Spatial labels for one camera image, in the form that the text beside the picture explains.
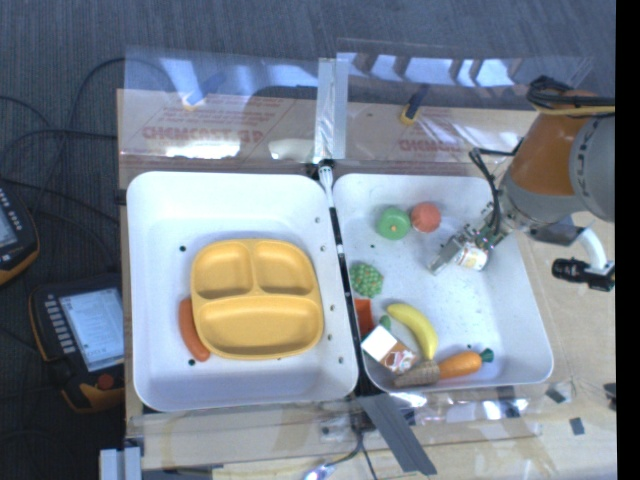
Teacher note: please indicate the black cylinder on white bracket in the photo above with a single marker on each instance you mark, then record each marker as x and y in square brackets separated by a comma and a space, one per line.
[582, 270]

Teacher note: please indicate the red flat slice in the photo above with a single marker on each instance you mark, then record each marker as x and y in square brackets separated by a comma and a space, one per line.
[363, 315]

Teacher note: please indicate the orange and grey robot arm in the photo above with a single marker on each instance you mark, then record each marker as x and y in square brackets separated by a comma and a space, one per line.
[547, 158]

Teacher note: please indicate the white plastic tray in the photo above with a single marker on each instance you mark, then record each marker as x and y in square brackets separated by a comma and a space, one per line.
[465, 318]
[160, 208]

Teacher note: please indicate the orange sausage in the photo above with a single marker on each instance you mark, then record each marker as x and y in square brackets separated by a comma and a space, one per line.
[189, 328]

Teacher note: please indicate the brown cardboard board red print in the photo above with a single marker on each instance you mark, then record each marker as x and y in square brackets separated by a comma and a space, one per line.
[150, 133]

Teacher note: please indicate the yellow banana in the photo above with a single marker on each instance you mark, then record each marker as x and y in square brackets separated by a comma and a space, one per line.
[420, 325]

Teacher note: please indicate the small green round piece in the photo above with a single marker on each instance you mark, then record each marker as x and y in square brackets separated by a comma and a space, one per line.
[385, 322]

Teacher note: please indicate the small white can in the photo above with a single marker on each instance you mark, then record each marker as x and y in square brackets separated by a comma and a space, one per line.
[474, 258]

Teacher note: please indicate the green grapes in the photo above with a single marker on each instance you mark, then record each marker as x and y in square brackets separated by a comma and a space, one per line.
[366, 280]

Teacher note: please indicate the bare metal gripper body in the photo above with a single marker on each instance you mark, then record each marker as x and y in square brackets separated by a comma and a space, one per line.
[487, 228]

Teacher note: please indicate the orange round fruit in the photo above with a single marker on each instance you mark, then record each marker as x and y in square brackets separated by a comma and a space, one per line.
[426, 217]

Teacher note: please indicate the white carton with picture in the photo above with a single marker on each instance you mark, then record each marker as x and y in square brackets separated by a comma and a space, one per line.
[382, 343]

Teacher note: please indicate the orange carrot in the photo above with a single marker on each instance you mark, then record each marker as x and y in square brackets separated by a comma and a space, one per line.
[460, 364]

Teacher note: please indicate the yellow divided plate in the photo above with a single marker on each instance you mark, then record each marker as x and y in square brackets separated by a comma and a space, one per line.
[257, 313]

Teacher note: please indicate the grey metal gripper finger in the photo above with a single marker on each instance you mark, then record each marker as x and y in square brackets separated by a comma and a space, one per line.
[447, 257]

